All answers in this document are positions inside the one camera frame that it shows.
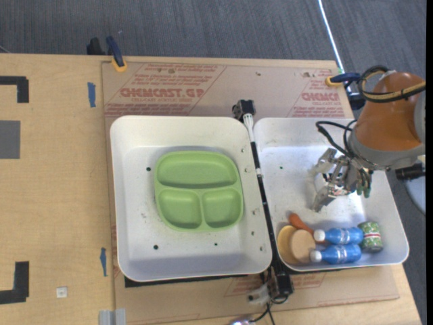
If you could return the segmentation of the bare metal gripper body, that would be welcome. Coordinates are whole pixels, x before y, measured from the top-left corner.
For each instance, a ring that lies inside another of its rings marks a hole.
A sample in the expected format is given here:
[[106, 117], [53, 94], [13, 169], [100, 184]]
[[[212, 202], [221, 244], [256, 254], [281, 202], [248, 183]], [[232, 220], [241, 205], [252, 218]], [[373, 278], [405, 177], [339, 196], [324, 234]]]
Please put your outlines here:
[[356, 193], [369, 196], [373, 171], [359, 166], [346, 156], [333, 158], [333, 171], [329, 176], [329, 193], [332, 196], [345, 196]]

